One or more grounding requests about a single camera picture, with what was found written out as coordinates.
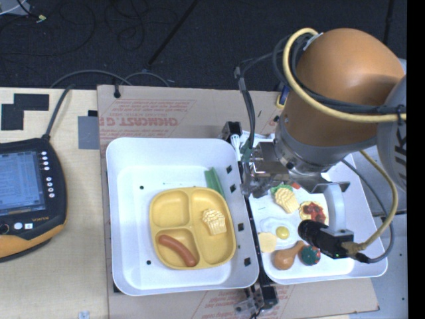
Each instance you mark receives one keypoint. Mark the brown cardboard board red print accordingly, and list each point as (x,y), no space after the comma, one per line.
(149,118)

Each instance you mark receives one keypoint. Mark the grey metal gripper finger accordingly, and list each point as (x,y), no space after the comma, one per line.
(260,188)
(245,186)

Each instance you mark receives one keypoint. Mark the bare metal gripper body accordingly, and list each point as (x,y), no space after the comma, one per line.
(269,161)

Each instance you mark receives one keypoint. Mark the small orange toy piece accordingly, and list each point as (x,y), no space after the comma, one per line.
(296,186)

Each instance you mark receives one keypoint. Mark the green and red toy ball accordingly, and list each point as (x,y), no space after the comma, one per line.
(309,256)

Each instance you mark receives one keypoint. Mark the brown toy chicken drumstick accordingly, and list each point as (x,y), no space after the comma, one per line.
(285,258)

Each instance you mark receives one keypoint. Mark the green toy celery stick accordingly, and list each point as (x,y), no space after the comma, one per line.
(214,181)

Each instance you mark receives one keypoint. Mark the white toy fried egg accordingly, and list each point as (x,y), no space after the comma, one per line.
(270,225)

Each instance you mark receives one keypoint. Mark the brown toy sausage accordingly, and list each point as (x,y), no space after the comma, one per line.
(177,249)

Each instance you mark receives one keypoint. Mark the toy pizza slice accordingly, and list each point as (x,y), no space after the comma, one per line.
(313,211)

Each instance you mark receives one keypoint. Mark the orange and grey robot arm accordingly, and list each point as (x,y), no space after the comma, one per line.
(342,78)

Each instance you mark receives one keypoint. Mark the white plastic tray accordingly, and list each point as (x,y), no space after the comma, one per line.
(362,231)
(133,238)

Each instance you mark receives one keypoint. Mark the yellow toy fries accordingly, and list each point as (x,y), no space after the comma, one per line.
(215,222)
(286,199)

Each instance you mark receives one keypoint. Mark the yellow divided plate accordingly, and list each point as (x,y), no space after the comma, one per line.
(172,208)

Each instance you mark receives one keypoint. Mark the green toy lettuce leaf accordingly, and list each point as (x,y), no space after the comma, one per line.
(275,189)

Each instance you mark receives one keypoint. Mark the black cylinder on white bracket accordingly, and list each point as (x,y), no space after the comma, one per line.
(318,236)

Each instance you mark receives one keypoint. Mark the pale yellow round biscuit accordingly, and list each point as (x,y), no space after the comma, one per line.
(267,242)

